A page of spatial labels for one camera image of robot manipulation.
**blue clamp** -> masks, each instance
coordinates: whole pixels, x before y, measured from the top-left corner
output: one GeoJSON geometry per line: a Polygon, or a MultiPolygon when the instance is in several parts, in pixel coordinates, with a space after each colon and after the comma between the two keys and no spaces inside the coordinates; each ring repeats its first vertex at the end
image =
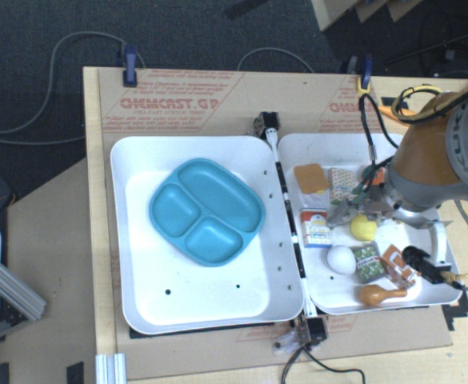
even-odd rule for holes
{"type": "Polygon", "coordinates": [[[138,86],[138,77],[136,75],[136,47],[131,44],[125,46],[123,55],[125,70],[123,71],[123,86],[138,86]]]}
{"type": "Polygon", "coordinates": [[[372,75],[372,55],[366,54],[363,59],[362,75],[358,77],[356,91],[362,94],[370,92],[370,77],[372,75]]]}

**brown sponge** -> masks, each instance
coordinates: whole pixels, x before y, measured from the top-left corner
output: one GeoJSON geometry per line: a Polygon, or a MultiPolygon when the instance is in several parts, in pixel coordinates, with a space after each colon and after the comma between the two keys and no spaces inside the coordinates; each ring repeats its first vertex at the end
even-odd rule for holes
{"type": "Polygon", "coordinates": [[[328,189],[330,184],[324,175],[324,171],[317,163],[295,166],[294,175],[298,180],[299,189],[304,194],[321,193],[328,189]]]}

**green object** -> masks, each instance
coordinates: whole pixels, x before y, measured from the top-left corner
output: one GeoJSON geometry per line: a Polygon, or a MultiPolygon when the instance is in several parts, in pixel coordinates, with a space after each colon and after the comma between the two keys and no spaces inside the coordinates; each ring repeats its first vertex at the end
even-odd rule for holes
{"type": "Polygon", "coordinates": [[[373,282],[385,275],[375,246],[369,245],[354,250],[354,257],[356,258],[356,271],[363,283],[373,282]]]}

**yellow ball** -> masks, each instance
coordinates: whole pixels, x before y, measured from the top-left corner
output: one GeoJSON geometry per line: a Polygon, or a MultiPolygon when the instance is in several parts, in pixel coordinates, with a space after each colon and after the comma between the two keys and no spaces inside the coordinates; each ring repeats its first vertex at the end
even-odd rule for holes
{"type": "Polygon", "coordinates": [[[378,224],[375,221],[370,221],[364,214],[358,214],[351,221],[351,233],[353,236],[362,242],[372,242],[376,237],[378,224]]]}

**blue divided dish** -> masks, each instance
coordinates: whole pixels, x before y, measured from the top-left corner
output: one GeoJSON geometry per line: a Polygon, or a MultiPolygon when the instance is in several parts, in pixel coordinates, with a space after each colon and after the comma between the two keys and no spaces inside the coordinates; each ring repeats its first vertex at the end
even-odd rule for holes
{"type": "Polygon", "coordinates": [[[255,192],[204,158],[180,165],[160,185],[149,214],[159,233],[204,266],[222,266],[236,258],[266,216],[255,192]]]}

